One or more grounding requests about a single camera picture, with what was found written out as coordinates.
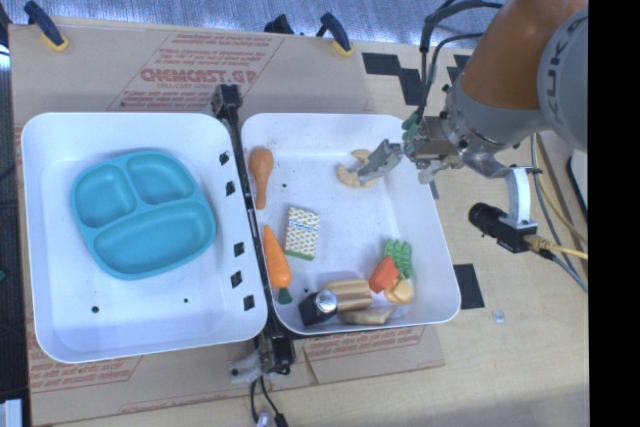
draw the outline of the blue plate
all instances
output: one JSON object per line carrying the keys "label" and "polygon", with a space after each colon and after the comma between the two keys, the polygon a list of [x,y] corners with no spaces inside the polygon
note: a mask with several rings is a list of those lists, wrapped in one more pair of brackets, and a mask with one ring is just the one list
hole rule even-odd
{"label": "blue plate", "polygon": [[73,183],[71,206],[98,265],[121,279],[175,269],[216,234],[211,207],[187,168],[158,150],[86,169]]}

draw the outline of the yellow clamp tip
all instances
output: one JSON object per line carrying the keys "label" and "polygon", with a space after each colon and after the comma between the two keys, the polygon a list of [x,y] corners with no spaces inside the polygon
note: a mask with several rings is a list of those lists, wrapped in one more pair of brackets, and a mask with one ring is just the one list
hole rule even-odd
{"label": "yellow clamp tip", "polygon": [[342,57],[351,57],[351,54],[353,54],[353,45],[351,45],[351,48],[349,50],[345,50],[336,40],[333,40],[331,46],[338,53],[338,55]]}
{"label": "yellow clamp tip", "polygon": [[54,52],[64,52],[69,46],[69,40],[62,36],[62,43],[56,45],[53,41],[51,41],[45,34],[40,35],[40,39],[44,41],[44,43]]}

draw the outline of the cardboard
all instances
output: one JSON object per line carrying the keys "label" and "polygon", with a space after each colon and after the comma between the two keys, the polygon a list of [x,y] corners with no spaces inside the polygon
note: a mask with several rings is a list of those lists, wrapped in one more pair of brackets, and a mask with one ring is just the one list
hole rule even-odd
{"label": "cardboard", "polygon": [[[40,349],[29,300],[21,129],[31,117],[51,111],[210,112],[220,83],[240,85],[241,121],[261,111],[382,111],[371,96],[371,88],[379,87],[381,101],[390,106],[383,112],[404,115],[412,108],[403,105],[397,78],[370,82],[357,53],[350,59],[337,55],[328,38],[54,20],[69,39],[63,53],[41,41],[37,26],[10,27],[33,425],[247,395],[249,383],[232,382],[229,362],[251,354],[252,341],[79,365],[56,362]],[[273,389],[444,365],[434,326],[303,339],[295,348],[291,374],[272,376]]]}

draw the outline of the white plastic tray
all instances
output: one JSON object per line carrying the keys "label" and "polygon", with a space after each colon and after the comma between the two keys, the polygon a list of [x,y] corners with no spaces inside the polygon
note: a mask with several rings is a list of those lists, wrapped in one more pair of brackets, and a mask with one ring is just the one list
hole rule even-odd
{"label": "white plastic tray", "polygon": [[[187,167],[212,207],[217,233],[193,261],[127,281],[104,272],[89,253],[70,191],[84,169],[143,149],[170,153]],[[41,114],[24,127],[22,158],[35,331],[49,356],[79,363],[237,342],[262,330],[266,298],[231,139],[218,120]],[[235,192],[227,195],[229,188]]]}
{"label": "white plastic tray", "polygon": [[[350,188],[336,175],[338,165],[357,166],[356,149],[373,151],[383,139],[400,141],[402,120],[375,114],[257,114],[244,123],[243,150],[248,159],[259,146],[269,148],[275,165],[267,203],[257,211],[260,231],[268,224],[284,244],[290,206],[320,215],[319,245],[313,261],[288,257],[293,302],[276,313],[291,331],[318,335],[380,329],[354,326],[337,318],[305,327],[298,303],[328,281],[368,279],[387,239],[408,242],[413,252],[414,300],[399,307],[385,327],[434,324],[452,319],[460,308],[460,290],[431,189],[418,182],[415,166],[404,159],[369,188]],[[384,294],[373,306],[388,304]]]}

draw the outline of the silver cap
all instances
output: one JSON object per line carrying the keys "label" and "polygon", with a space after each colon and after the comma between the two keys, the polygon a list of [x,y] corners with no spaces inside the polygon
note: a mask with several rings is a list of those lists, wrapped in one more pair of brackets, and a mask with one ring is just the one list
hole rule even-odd
{"label": "silver cap", "polygon": [[316,306],[322,313],[331,313],[338,307],[338,296],[331,290],[320,290],[316,295]]}

